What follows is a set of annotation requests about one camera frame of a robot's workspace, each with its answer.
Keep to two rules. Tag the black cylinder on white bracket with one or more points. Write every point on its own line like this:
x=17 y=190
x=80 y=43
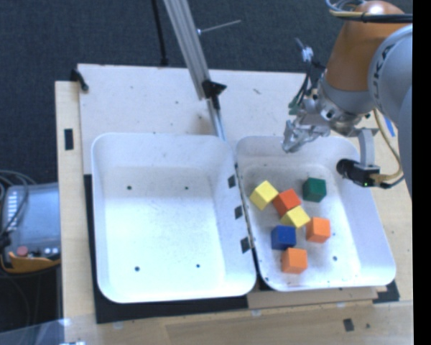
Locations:
x=359 y=173

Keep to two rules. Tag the yellow cube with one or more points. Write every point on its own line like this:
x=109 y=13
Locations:
x=296 y=217
x=263 y=194

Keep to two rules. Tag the white plastic tray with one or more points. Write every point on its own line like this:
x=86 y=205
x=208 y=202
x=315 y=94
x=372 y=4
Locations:
x=345 y=250
x=158 y=228

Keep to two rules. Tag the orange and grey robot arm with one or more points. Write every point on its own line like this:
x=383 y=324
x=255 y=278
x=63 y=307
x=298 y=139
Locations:
x=355 y=59

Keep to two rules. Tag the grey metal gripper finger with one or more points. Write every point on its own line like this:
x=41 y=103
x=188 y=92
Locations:
x=310 y=135
x=289 y=137

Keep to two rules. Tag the orange cube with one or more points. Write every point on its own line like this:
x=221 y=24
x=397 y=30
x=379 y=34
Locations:
x=294 y=260
x=318 y=230

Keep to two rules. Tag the red cube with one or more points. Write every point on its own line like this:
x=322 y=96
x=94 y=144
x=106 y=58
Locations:
x=286 y=200

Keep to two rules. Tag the green cube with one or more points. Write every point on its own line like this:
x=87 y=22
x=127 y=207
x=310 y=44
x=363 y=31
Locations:
x=314 y=189

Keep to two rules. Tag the blue cube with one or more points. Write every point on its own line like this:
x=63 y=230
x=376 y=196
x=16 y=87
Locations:
x=283 y=237

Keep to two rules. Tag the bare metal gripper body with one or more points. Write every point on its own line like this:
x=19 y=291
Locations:
x=330 y=115

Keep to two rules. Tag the pale flat board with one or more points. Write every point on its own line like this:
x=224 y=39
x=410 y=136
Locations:
x=147 y=99

